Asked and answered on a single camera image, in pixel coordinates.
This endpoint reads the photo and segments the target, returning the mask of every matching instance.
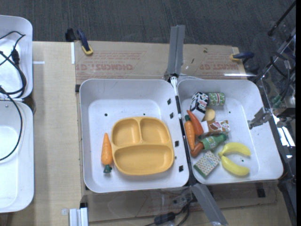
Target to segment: table surface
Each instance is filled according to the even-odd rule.
[[[66,226],[68,209],[79,208],[79,128],[75,66],[71,44],[33,42],[35,193],[22,211],[8,214],[8,226]],[[229,225],[290,225],[282,193],[275,187],[275,202],[222,209]],[[185,225],[200,225],[204,212],[193,212]],[[150,219],[98,222],[92,225],[145,225]]]

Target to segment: yellow banana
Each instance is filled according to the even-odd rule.
[[[239,143],[239,142],[227,143],[223,147],[222,151],[218,153],[218,155],[220,157],[222,157],[224,154],[232,153],[232,152],[240,153],[240,154],[243,154],[243,155],[246,155],[246,156],[251,155],[251,152],[250,152],[249,148],[247,146],[245,146],[244,144]]]
[[[249,168],[239,166],[231,161],[228,157],[221,156],[222,166],[229,172],[238,175],[238,176],[245,176],[249,173]]]

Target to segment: beige round object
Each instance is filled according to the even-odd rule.
[[[211,108],[206,108],[205,116],[203,121],[213,121],[215,118],[215,111]]]

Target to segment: green can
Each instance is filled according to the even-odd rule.
[[[208,93],[209,100],[208,105],[224,105],[225,104],[225,94],[224,93]]]

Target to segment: dark gray carpet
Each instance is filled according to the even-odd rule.
[[[183,24],[185,43],[232,45],[262,65],[275,50],[267,31],[293,1],[0,0],[0,14],[28,19],[35,41],[65,41],[70,27],[88,40],[168,43],[170,27]],[[283,23],[295,27],[295,7]]]

